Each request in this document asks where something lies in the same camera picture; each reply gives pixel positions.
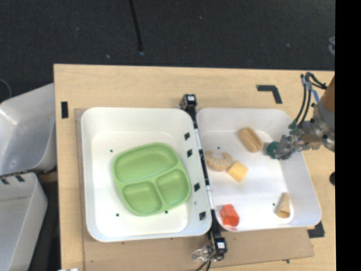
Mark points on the yellow cheese block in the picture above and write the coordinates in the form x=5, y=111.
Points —
x=237, y=171

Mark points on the tan bread roll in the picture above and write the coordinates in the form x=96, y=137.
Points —
x=250, y=139

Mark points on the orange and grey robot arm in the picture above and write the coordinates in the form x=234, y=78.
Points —
x=330, y=95

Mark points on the white plastic tray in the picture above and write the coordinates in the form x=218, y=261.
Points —
x=101, y=123
x=253, y=196

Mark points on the teal green round toy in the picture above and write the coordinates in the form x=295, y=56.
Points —
x=271, y=149

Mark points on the beige ice cream cone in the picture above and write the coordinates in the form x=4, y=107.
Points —
x=283, y=206

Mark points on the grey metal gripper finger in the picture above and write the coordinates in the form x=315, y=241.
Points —
x=285, y=152
x=288, y=141

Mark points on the thin black and white rod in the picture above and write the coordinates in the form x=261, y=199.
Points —
x=205, y=171

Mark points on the beige croissant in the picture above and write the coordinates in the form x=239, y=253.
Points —
x=218, y=162

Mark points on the orange carton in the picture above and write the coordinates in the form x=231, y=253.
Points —
x=229, y=215

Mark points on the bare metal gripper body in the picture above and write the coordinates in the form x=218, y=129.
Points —
x=313, y=138

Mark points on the green divided plate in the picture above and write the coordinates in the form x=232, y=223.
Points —
x=144, y=162

